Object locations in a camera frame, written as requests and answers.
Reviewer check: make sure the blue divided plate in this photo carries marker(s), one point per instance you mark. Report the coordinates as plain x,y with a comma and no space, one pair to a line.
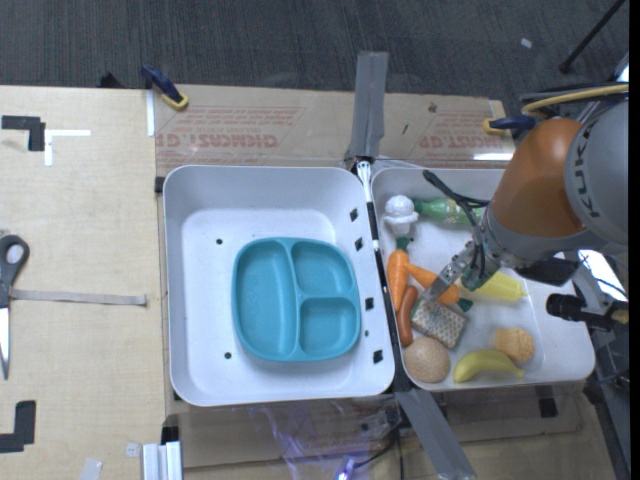
295,298

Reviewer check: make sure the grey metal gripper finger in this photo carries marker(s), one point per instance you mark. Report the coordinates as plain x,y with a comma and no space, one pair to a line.
434,292
451,279

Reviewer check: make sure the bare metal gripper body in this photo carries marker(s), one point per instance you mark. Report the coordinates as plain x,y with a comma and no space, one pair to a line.
462,263

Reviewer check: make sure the pale orange ribbed biscuit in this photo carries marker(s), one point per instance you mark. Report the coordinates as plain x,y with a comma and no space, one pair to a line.
515,344

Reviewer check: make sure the brown cardboard board red print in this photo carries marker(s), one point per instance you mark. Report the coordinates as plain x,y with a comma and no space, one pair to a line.
280,133

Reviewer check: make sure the orange toy carrot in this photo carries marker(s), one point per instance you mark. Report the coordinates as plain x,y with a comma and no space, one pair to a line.
422,275
397,273

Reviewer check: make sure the green plastic bottle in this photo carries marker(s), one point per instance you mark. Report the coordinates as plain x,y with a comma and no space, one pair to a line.
445,210

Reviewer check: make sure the round brown toy bread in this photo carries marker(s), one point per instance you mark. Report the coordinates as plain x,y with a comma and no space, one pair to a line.
427,359

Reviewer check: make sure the black cylinder on white bracket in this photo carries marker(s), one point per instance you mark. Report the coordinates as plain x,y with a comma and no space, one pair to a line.
567,307

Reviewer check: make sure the white toy ice cream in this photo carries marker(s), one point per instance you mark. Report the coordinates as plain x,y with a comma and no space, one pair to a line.
400,213

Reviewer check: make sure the brown toy sausage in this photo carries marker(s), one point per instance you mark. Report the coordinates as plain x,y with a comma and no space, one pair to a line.
406,318

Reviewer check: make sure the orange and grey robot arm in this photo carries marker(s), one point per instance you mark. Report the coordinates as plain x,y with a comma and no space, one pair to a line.
545,188

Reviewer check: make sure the yellow squeeze bottle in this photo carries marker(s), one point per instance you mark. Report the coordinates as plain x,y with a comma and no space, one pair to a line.
502,287

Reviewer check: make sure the white plastic tray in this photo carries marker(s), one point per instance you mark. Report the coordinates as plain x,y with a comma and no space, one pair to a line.
210,288
500,318

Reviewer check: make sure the yellow banana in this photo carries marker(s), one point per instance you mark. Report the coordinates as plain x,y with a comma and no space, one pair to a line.
485,363

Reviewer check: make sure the patterned square packet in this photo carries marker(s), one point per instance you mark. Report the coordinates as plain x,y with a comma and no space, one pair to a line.
440,324

